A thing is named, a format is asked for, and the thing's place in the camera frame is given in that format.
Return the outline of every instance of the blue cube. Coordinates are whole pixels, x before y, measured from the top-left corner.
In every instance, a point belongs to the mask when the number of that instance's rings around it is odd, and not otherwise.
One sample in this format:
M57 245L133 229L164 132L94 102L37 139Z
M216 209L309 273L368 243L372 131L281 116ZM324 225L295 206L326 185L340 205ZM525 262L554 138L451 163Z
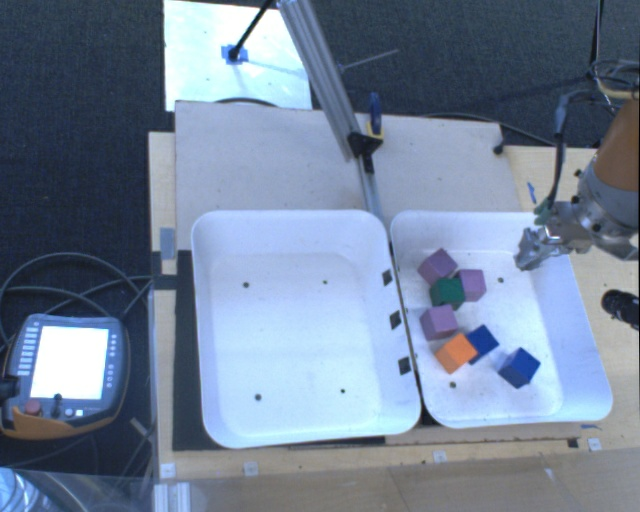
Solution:
M488 354L499 345L498 340L493 337L486 325L481 325L475 331L471 331L467 334L467 339L478 351L478 355L469 361L469 364L477 363L482 356Z
M520 389L529 384L533 375L538 371L540 361L523 348L519 348L509 357L498 370L498 373L514 388Z

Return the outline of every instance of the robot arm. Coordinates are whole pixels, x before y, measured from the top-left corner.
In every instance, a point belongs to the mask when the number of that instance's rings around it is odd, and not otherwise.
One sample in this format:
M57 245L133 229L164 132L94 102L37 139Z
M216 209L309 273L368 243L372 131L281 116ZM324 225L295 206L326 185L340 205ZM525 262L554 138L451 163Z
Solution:
M637 96L632 98L580 174L577 194L570 202L552 200L536 210L541 227L524 230L515 256L521 270L533 270L551 256L585 253L593 245L618 259L638 260L638 248L629 240L638 232L639 110Z

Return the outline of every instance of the white tray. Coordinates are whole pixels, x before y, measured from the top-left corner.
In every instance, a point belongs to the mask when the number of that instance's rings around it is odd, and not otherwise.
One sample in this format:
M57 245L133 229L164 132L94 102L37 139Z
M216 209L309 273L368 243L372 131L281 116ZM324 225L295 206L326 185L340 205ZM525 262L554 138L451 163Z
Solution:
M516 423L595 421L612 406L609 383L568 257L522 272L514 264L526 213L407 211L391 237L422 394L430 414L462 428ZM431 306L420 263L444 248L459 268L484 271L487 293L455 312L460 330L485 324L500 346L449 375L434 356L446 340L428 342L420 316ZM531 384L513 388L497 370L523 347L541 366Z
M420 396L405 326L391 327L401 305L378 219L217 211L195 223L192 249L202 413L214 441L245 448L416 424Z

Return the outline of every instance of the cube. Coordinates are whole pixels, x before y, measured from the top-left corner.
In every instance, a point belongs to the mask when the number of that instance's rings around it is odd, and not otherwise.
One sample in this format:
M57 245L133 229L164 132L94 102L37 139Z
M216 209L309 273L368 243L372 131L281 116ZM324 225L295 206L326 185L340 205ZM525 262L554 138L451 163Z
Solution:
M448 338L458 330L458 321L450 304L427 309L420 317L420 324L429 341Z
M456 310L464 302L464 290L460 279L438 279L429 288L429 295L431 296L431 304L434 306L451 304L451 307Z
M436 359L447 373L455 372L477 355L478 351L462 333L456 334L435 353Z
M427 283L433 285L438 279L453 274L456 268L458 268L458 264L449 256L447 251L438 249L421 263L418 267L418 273Z
M469 364L476 364L481 357L488 354L499 345L498 340L494 338L486 325L481 325L475 331L467 333L467 339L478 351L478 355L469 361Z
M477 302L487 292L482 270L463 269L455 275L462 282L464 298L468 302Z
M540 361L525 349L519 348L507 357L498 373L514 388L520 389L531 382L539 367Z

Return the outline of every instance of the orange cube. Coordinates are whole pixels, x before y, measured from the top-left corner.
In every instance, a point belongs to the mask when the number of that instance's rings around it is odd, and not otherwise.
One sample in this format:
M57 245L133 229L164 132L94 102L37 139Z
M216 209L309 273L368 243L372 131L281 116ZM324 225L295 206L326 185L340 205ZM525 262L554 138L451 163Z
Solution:
M436 359L440 361L447 373L455 372L477 355L478 351L462 333L456 334L435 354Z

